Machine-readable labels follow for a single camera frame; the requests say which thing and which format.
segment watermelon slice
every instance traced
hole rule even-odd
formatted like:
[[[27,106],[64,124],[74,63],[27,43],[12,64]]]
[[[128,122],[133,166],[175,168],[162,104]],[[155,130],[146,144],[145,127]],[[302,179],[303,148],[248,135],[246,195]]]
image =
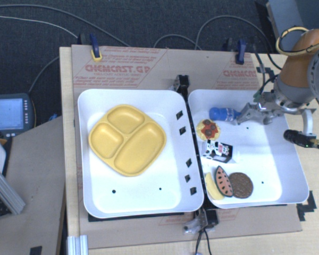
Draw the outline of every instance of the watermelon slice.
[[[225,196],[225,197],[232,197],[233,196],[233,187],[229,181],[229,178],[226,172],[223,170],[221,166],[218,166],[215,172],[215,182],[218,190]]]

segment white cable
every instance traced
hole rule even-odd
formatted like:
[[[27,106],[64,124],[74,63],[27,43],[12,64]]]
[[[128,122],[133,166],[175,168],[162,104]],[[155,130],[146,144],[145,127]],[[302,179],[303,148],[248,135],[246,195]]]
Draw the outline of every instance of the white cable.
[[[54,26],[57,28],[60,28],[62,30],[65,30],[67,33],[71,34],[72,36],[74,36],[76,39],[78,38],[74,33],[72,33],[71,31],[67,30],[64,27],[60,27],[59,25],[53,24],[53,23],[49,23],[49,22],[44,22],[44,21],[39,21],[39,20],[31,20],[31,19],[23,19],[23,18],[17,18],[17,17],[10,17],[10,16],[1,16],[0,18],[4,18],[4,19],[13,19],[13,20],[20,20],[20,21],[29,21],[29,22],[35,22],[35,23],[44,23],[44,24],[49,24],[50,26]]]

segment blue cylinder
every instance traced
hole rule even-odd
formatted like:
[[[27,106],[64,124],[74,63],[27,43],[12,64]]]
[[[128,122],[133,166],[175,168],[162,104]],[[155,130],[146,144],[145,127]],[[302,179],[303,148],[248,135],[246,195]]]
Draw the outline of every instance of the blue cylinder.
[[[209,111],[209,117],[213,121],[231,122],[239,115],[240,112],[237,112],[233,108],[211,108]]]

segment wooden table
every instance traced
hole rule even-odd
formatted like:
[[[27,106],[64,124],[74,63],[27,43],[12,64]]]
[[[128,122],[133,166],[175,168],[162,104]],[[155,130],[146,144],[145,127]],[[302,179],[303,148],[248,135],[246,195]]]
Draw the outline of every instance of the wooden table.
[[[272,55],[278,65],[283,65],[286,57]],[[255,66],[257,60],[252,55]],[[261,59],[265,67],[270,67],[275,73],[279,70],[262,54]],[[66,208],[68,218],[68,235],[81,235],[79,223],[79,201],[76,168],[76,147],[74,120],[74,101],[72,83],[71,48],[60,48],[62,107],[64,128],[64,150],[66,171]],[[317,108],[313,114],[313,133],[319,138],[319,106],[315,101],[310,108]],[[301,116],[287,116],[291,129],[302,130]],[[306,221],[302,222],[302,231],[295,233],[269,234],[258,236],[244,236],[223,239],[211,239],[211,251],[215,254],[319,254],[319,150],[297,147],[309,189],[312,190],[317,208],[314,212],[306,213]],[[196,240],[174,243],[131,245],[116,248],[90,249],[89,254],[193,254]],[[205,238],[200,243],[199,252],[208,254]]]

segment blue clamp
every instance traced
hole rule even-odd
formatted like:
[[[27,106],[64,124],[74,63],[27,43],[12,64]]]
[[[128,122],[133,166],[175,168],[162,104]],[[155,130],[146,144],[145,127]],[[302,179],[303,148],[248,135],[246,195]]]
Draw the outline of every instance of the blue clamp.
[[[90,40],[92,44],[91,55],[95,62],[99,62],[102,60],[103,56],[99,50],[99,45],[97,38],[94,34],[90,33]]]
[[[245,40],[240,39],[238,41],[238,54],[235,56],[236,64],[243,64],[245,63],[244,56],[246,50],[246,42]]]

